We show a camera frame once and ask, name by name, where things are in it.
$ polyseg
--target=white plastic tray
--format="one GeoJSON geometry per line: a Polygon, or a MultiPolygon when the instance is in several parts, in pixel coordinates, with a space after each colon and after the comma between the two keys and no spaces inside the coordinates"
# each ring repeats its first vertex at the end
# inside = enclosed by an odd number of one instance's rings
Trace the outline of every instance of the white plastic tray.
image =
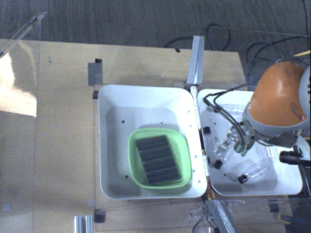
{"type": "MultiPolygon", "coordinates": [[[[207,108],[203,98],[209,93],[220,90],[205,89],[198,94],[201,126],[209,126],[215,137],[215,142],[225,136],[225,132],[232,126],[219,113],[207,108]]],[[[221,96],[217,102],[230,112],[237,121],[241,121],[242,113],[250,101],[253,92],[233,91],[221,96]]],[[[296,165],[281,163],[278,160],[279,153],[289,150],[281,147],[265,147],[256,143],[244,156],[233,153],[230,159],[224,163],[220,170],[209,166],[209,174],[215,191],[224,196],[256,196],[256,195],[294,195],[302,189],[302,179],[299,168],[296,165]],[[275,157],[274,168],[264,173],[261,177],[244,184],[240,184],[235,177],[245,168],[257,163],[261,159],[275,157]]]]}
{"type": "Polygon", "coordinates": [[[181,88],[107,85],[99,92],[101,187],[113,199],[195,198],[207,180],[191,94],[181,88]],[[131,178],[127,143],[140,128],[182,133],[190,150],[192,179],[178,189],[139,187],[131,178]]]}

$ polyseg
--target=green container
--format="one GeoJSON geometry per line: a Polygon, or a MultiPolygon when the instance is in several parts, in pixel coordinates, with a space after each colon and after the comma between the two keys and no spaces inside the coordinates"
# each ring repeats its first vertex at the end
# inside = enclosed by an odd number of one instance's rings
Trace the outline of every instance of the green container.
{"type": "Polygon", "coordinates": [[[186,138],[178,131],[163,128],[148,128],[134,131],[128,141],[128,159],[130,164],[131,175],[134,182],[143,188],[148,189],[172,189],[185,186],[191,179],[192,169],[189,154],[189,148],[186,138]],[[173,158],[175,160],[179,180],[161,182],[149,185],[143,169],[135,141],[143,138],[165,135],[170,144],[173,158]]]}

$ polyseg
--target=yellow cable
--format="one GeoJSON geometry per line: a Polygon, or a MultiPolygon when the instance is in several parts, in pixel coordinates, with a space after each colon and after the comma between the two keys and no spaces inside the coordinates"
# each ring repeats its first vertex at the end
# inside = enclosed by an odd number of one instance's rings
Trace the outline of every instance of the yellow cable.
{"type": "Polygon", "coordinates": [[[294,56],[303,56],[303,55],[307,55],[307,54],[310,54],[310,50],[295,54],[294,56]]]}

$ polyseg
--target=black bottle cap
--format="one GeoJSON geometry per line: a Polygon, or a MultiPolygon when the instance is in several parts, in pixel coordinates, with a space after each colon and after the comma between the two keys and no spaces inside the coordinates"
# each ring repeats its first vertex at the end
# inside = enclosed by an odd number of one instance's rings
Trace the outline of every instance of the black bottle cap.
{"type": "Polygon", "coordinates": [[[215,161],[214,168],[220,169],[222,167],[223,163],[220,160],[215,161]]]}
{"type": "Polygon", "coordinates": [[[243,174],[243,175],[241,175],[240,177],[238,177],[238,181],[241,183],[241,184],[243,184],[244,182],[246,182],[248,180],[248,177],[245,175],[245,174],[243,174]]]}
{"type": "Polygon", "coordinates": [[[204,127],[203,134],[211,134],[210,127],[204,127]]]}

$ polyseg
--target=green bowl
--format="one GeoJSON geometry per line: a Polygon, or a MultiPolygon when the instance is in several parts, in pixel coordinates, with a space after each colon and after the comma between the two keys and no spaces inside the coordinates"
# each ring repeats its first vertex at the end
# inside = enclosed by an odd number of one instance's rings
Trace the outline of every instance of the green bowl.
{"type": "Polygon", "coordinates": [[[189,148],[186,138],[178,131],[163,128],[148,128],[134,131],[128,140],[128,159],[130,164],[131,175],[134,182],[143,188],[148,189],[172,189],[185,186],[191,179],[192,169],[189,154],[189,148]],[[175,160],[179,180],[161,182],[149,185],[143,169],[135,141],[147,137],[165,135],[170,144],[173,158],[175,160]]]}

